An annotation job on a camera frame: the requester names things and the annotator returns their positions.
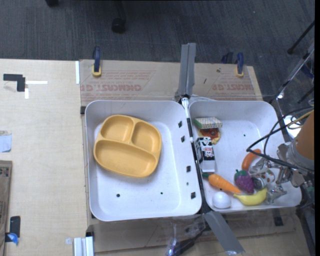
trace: wooden table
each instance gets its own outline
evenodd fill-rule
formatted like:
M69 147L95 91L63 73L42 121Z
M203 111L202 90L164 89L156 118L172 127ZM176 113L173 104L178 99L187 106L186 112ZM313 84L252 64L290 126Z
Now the wooden table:
M88 228L80 85L75 61L0 59L2 74L21 74L29 96L17 92L14 81L0 80L0 130L12 133L13 162L8 218L21 217L18 245L6 243L8 256L71 256L75 237ZM308 255L294 209L287 209L294 230L239 239L244 255ZM164 247L149 247L99 255L164 255ZM196 243L186 256L226 255L218 241Z

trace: orange carrot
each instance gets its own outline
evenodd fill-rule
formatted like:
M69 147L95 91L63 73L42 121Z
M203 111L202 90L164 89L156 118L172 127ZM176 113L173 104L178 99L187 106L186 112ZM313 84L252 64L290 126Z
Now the orange carrot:
M208 178L209 183L218 189L223 189L237 194L241 193L241 190L239 188L216 173L209 174L207 172L204 172L202 176Z
M259 153L259 154L261 153L261 150L258 149L258 148L254 149L253 151L256 152L256 153ZM243 159L243 162L242 162L242 165L241 165L242 170L248 171L251 162L257 157L258 157L258 155L254 154L252 152L249 152Z

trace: toy eggplant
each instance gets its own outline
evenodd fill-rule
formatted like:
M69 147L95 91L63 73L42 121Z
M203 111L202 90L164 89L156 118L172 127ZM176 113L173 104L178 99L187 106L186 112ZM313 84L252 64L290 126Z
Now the toy eggplant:
M236 173L234 174L234 183L248 194L253 194L255 192L254 182L246 170L236 170Z

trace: gray carpet floor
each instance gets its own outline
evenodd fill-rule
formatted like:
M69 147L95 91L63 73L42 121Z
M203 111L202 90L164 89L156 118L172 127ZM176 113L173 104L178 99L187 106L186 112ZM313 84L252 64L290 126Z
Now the gray carpet floor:
M276 95L311 45L315 0L122 1L126 32L114 33L114 1L0 0L0 58L180 62L181 45L196 43L196 63L220 63L242 52L266 101ZM301 97L310 85L294 90Z

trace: yellow banana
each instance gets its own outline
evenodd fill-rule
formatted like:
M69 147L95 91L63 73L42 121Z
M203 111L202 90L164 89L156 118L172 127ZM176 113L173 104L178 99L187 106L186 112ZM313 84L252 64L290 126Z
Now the yellow banana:
M246 206L255 206L262 203L267 197L267 188L264 187L263 189L259 190L255 194L236 194L234 193L233 196L238 198L241 203Z

